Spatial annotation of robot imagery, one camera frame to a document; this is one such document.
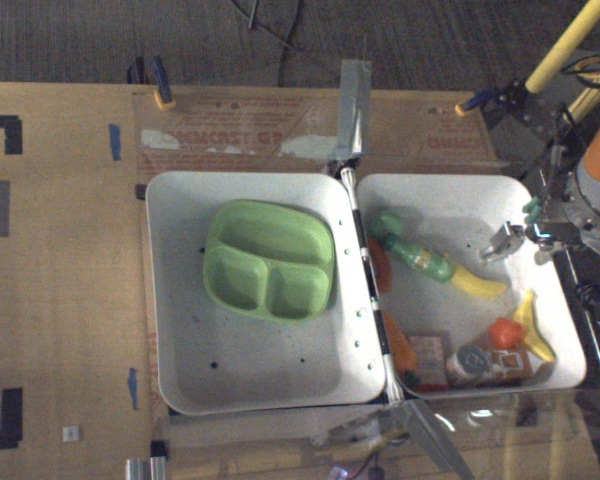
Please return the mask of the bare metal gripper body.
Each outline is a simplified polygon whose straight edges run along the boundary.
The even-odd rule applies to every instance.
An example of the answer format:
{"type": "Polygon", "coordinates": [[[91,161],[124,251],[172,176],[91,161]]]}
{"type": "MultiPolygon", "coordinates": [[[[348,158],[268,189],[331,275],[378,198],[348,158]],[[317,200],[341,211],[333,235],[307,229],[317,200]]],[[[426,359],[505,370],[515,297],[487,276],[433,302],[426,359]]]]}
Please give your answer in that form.
{"type": "Polygon", "coordinates": [[[525,235],[541,250],[590,249],[600,256],[600,214],[575,201],[530,201],[524,206],[525,235]]]}

